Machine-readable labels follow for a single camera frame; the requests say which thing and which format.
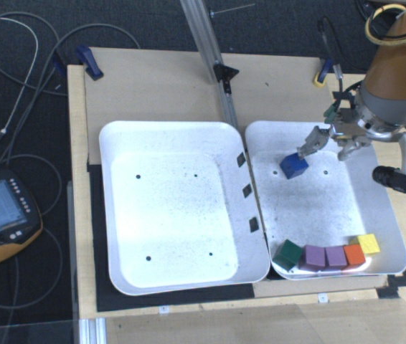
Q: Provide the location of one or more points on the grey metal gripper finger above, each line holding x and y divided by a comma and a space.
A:
349, 151
316, 140

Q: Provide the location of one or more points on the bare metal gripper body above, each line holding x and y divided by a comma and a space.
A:
350, 125

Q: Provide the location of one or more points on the blue cube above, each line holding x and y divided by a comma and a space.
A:
293, 167

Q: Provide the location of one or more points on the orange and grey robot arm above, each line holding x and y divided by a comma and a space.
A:
393, 70

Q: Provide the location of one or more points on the white plastic tray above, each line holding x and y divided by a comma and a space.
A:
174, 210
314, 210

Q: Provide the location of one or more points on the yellow cube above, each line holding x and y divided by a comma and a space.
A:
369, 244

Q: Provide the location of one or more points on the orange cube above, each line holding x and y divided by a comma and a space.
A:
354, 255

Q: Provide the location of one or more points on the purple cube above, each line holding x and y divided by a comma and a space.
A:
335, 256
314, 256

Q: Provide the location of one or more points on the green cube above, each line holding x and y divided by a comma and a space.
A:
288, 253

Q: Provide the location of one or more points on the brown cardboard board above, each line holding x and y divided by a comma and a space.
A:
160, 91

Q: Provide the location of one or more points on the black cylinder on white bracket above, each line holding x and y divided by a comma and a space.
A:
391, 177

